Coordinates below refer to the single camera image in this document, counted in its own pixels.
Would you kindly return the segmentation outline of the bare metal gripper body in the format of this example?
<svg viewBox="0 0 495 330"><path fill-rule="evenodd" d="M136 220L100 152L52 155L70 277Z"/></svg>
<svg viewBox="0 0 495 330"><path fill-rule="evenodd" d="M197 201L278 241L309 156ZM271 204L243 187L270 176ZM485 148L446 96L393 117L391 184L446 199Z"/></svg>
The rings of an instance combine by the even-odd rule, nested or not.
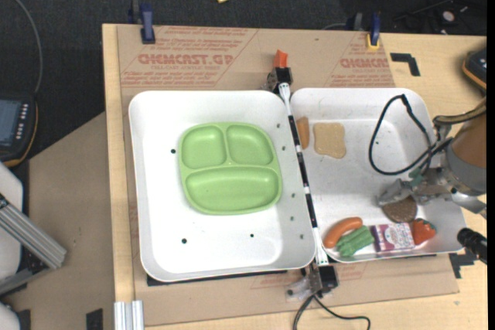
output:
<svg viewBox="0 0 495 330"><path fill-rule="evenodd" d="M414 194L435 195L435 199L452 200L452 186L443 167L416 169L411 174L411 197Z"/></svg>

